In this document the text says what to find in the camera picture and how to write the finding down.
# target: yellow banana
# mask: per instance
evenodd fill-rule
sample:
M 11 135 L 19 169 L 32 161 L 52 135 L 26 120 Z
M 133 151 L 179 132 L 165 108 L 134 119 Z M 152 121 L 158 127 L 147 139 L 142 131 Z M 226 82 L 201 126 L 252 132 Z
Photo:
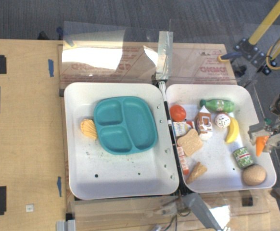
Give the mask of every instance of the yellow banana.
M 230 122 L 230 125 L 229 125 L 229 133 L 228 133 L 227 138 L 226 138 L 227 143 L 234 142 L 236 140 L 237 136 L 240 133 L 240 128 L 238 126 L 237 120 L 233 117 L 230 117 L 230 118 L 231 118 L 231 122 Z

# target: red ball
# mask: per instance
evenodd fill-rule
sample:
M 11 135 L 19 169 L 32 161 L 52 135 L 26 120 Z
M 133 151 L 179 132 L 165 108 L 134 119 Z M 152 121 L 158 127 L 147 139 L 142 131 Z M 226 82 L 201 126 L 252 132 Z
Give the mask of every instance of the red ball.
M 186 111 L 182 106 L 175 104 L 170 108 L 170 116 L 174 121 L 183 121 L 186 118 Z

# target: white square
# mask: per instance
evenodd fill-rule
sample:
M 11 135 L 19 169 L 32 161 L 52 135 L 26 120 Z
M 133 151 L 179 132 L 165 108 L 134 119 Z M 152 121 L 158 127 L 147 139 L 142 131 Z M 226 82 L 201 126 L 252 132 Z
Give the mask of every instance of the white square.
M 29 204 L 25 206 L 26 212 L 33 212 L 34 211 L 34 204 Z

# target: toy bottle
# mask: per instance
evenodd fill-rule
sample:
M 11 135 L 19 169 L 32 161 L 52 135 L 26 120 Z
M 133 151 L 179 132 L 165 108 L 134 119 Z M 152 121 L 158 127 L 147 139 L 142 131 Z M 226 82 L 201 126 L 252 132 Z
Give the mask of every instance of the toy bottle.
M 200 107 L 204 106 L 209 108 L 213 111 L 218 112 L 232 112 L 234 110 L 234 103 L 228 100 L 222 100 L 222 99 L 211 99 L 211 100 L 200 100 Z

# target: carrot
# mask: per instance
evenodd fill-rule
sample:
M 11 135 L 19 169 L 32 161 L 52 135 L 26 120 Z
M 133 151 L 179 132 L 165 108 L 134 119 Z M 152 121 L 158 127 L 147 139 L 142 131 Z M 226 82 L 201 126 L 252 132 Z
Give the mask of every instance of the carrot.
M 260 137 L 257 137 L 256 138 L 256 141 L 255 141 L 255 149 L 256 149 L 256 155 L 257 156 L 260 156 L 261 153 L 263 152 L 263 149 L 266 145 L 266 142 L 269 138 L 269 135 L 266 135 L 266 136 L 260 136 Z

